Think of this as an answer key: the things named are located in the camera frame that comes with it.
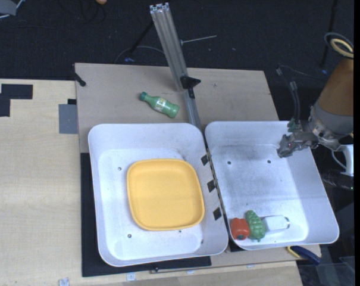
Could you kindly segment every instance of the orange plate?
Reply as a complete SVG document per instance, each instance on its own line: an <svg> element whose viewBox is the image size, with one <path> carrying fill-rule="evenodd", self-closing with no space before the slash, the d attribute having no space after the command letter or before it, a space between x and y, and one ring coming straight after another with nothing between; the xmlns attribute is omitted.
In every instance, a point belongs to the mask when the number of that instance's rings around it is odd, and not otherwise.
<svg viewBox="0 0 360 286"><path fill-rule="evenodd" d="M205 214L195 169L178 159L133 163L127 172L127 192L134 221L149 231L197 225Z"/></svg>

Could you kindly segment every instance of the tomato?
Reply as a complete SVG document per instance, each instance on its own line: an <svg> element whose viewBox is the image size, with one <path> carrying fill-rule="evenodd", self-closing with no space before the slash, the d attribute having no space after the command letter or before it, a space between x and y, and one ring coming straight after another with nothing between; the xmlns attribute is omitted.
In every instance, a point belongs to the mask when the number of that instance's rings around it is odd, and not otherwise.
<svg viewBox="0 0 360 286"><path fill-rule="evenodd" d="M244 218L233 218L230 222L230 230L235 240L244 240L250 235L250 227Z"/></svg>

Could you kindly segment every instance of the wooden table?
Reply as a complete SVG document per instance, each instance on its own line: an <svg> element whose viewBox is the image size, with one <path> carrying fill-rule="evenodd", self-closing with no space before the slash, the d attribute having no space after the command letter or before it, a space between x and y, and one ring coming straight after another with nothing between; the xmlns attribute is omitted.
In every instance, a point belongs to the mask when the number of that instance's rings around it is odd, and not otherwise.
<svg viewBox="0 0 360 286"><path fill-rule="evenodd" d="M188 71L202 81L195 89L202 126L278 119L263 72ZM32 100L11 100L10 116L0 117L0 285L57 285L64 278L70 285L302 285L285 248L227 249L211 257L211 267L136 272L135 281L127 282L126 273L82 277L80 153L87 151L89 128L104 121L187 122L187 116L182 109L171 120L128 99L146 91L183 106L167 67L76 64L76 72L85 87L0 79L0 93L2 84L33 85ZM60 133L59 105L68 99L77 99L79 134ZM320 254L318 245L308 248Z"/></svg>

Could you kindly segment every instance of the white container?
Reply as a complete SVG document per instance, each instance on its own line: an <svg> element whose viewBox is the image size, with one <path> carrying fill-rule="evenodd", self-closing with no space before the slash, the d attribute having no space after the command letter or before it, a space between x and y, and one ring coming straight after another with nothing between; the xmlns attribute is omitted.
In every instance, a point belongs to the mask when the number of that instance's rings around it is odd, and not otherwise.
<svg viewBox="0 0 360 286"><path fill-rule="evenodd" d="M204 138L187 123L102 124L91 129L89 151L93 176L99 253L111 266L129 266L163 260L219 254L228 244L217 190L206 155ZM205 215L191 228L146 231L135 223L129 208L126 175L139 160L176 158L190 163L197 172L204 197Z"/></svg>
<svg viewBox="0 0 360 286"><path fill-rule="evenodd" d="M287 229L270 232L260 242L234 241L245 250L329 244L339 236L311 150L287 158L277 155L281 137L289 134L287 123L212 122L205 129L228 221L244 218L248 210L259 217L283 215L289 220Z"/></svg>

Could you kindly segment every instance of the bottle label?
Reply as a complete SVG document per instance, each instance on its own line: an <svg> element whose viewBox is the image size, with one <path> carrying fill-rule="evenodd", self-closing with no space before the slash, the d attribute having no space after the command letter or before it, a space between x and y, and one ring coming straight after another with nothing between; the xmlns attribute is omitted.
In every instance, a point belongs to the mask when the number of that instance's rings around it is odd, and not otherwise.
<svg viewBox="0 0 360 286"><path fill-rule="evenodd" d="M156 102L154 109L158 112L162 112L162 109L164 109L166 102L167 102L167 100L165 98L160 98Z"/></svg>

